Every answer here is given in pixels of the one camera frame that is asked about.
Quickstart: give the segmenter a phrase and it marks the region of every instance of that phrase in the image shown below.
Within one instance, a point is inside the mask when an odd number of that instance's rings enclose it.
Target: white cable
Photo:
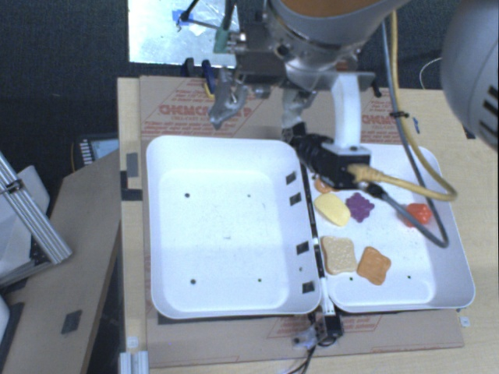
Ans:
[[[435,62],[438,62],[442,59],[442,57],[432,59],[430,62],[427,62],[419,71],[419,84],[421,85],[421,88],[423,90],[426,90],[426,87],[423,84],[423,72],[426,68],[428,68],[431,64],[434,64]]]

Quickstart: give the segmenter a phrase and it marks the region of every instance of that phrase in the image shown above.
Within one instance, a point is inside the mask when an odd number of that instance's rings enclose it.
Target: wooden table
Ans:
[[[417,117],[420,134],[416,138],[419,144],[434,153],[444,177],[459,192],[458,200],[453,203],[453,211],[476,285],[475,301],[460,313],[470,323],[469,327],[462,330],[465,347],[314,358],[309,373],[468,374],[496,372],[499,367],[497,154],[478,139],[466,138],[461,124],[451,113],[440,91],[403,90],[402,107]],[[138,79],[119,80],[119,137],[121,170],[124,171],[127,154],[140,152]],[[129,188],[141,188],[140,175],[129,178]],[[147,349],[141,202],[124,202],[122,219],[127,351],[133,353]],[[150,372],[283,373],[295,366],[296,362],[285,360],[152,369]]]

